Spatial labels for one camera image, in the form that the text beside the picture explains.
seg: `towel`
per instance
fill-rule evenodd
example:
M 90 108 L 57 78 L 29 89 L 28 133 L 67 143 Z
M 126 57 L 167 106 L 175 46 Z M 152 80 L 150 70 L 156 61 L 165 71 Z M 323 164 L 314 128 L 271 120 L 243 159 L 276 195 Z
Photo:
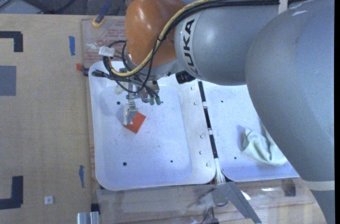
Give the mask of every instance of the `towel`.
M 272 166 L 285 164 L 287 162 L 286 157 L 270 137 L 265 127 L 262 127 L 262 131 L 254 132 L 246 128 L 243 133 L 242 151 L 246 155 Z

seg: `white tray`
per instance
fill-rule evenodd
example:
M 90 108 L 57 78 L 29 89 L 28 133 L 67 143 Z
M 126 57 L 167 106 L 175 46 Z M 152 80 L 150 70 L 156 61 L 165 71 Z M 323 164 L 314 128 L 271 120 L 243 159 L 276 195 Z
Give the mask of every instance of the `white tray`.
M 113 62 L 115 68 L 123 67 Z M 89 70 L 96 177 L 109 190 L 205 184 L 216 173 L 197 81 L 179 85 L 174 76 L 158 81 L 163 103 L 135 100 L 146 116 L 137 134 L 123 124 L 126 92 L 91 72 L 107 72 L 102 62 Z
M 289 162 L 276 167 L 258 162 L 242 151 L 244 128 L 260 131 L 258 115 L 246 85 L 220 86 L 202 81 L 223 174 L 235 182 L 295 178 Z

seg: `gray square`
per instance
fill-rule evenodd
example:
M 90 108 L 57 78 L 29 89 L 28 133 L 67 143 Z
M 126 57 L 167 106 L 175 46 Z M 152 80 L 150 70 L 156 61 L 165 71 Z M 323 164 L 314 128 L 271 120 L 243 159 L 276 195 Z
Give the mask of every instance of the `gray square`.
M 0 65 L 0 96 L 16 96 L 16 66 Z

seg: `wooden table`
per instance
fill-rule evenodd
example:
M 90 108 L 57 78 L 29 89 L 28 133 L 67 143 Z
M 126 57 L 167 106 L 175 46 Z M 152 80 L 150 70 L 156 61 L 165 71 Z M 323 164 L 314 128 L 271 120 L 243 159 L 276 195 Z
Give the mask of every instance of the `wooden table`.
M 88 80 L 76 64 L 83 61 L 81 21 L 91 18 L 0 14 L 0 35 L 9 37 L 0 38 L 0 82 L 8 82 L 2 92 L 0 89 L 2 224 L 76 223 L 78 212 L 90 212 L 99 185 L 94 178 Z M 23 49 L 4 31 L 21 33 Z M 74 53 L 70 49 L 73 43 Z M 11 198 L 13 177 L 23 180 L 22 204 Z M 295 197 L 284 196 L 280 180 L 238 185 L 251 196 L 249 202 L 263 223 L 325 223 L 311 193 L 298 179 L 294 182 Z M 267 188 L 276 188 L 275 195 L 265 193 Z M 20 186 L 14 192 L 20 195 Z M 162 197 L 162 189 L 157 195 Z M 50 196 L 53 204 L 45 205 L 45 197 Z M 134 195 L 133 202 L 142 206 L 143 200 L 138 198 Z M 185 200 L 192 202 L 190 198 L 188 194 Z M 103 207 L 103 219 L 106 212 Z M 252 223 L 242 220 L 232 204 L 216 215 L 220 223 Z M 147 212 L 122 213 L 120 221 L 173 223 L 162 214 L 151 220 L 153 217 Z

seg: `white strap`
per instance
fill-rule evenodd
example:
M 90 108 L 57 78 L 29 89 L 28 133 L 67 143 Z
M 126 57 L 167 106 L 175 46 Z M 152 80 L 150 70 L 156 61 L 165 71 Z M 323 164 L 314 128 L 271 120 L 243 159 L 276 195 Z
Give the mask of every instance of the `white strap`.
M 302 183 L 310 190 L 314 191 L 331 191 L 335 190 L 335 181 L 330 180 L 327 182 L 308 182 L 302 180 Z
M 278 14 L 286 11 L 288 9 L 288 0 L 280 0 L 280 4 L 278 6 Z

